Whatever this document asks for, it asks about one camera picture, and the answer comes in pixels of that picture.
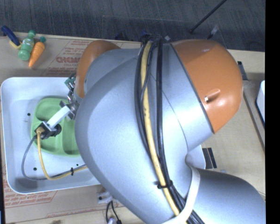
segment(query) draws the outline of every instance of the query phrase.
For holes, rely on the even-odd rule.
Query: white strap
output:
[[[200,174],[197,171],[196,168],[192,167],[192,180],[191,180],[191,185],[188,191],[188,196],[186,200],[186,204],[183,208],[183,210],[178,214],[178,216],[164,222],[163,224],[180,224],[180,223],[185,223],[189,216],[192,213],[194,203],[197,197],[198,189],[199,189],[199,184],[200,184]]]

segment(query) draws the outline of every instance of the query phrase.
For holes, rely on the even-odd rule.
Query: cable tie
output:
[[[167,184],[167,185],[165,185],[165,186],[161,186],[161,184],[160,183],[158,183],[158,189],[168,189],[168,188],[170,188],[170,187],[172,187],[172,185],[173,185],[173,182],[172,182],[172,180],[170,180],[170,183],[169,184]]]

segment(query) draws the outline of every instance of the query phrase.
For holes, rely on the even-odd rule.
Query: toy carrot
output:
[[[29,67],[32,67],[34,65],[34,63],[38,60],[38,58],[41,56],[41,54],[45,50],[45,44],[44,44],[45,41],[46,41],[46,38],[44,36],[41,36],[40,41],[34,45],[32,51],[31,51]]]

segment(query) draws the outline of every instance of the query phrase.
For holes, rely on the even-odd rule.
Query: green divided tray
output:
[[[56,114],[61,106],[60,101],[68,103],[66,99],[60,98],[45,98],[42,99],[36,106],[31,124],[31,137],[36,135],[35,129],[43,122],[48,121],[54,114]],[[75,121],[62,119],[59,123],[61,125],[61,132],[56,137],[49,137],[41,140],[42,151],[61,155],[77,157],[80,155],[76,138],[75,138]]]

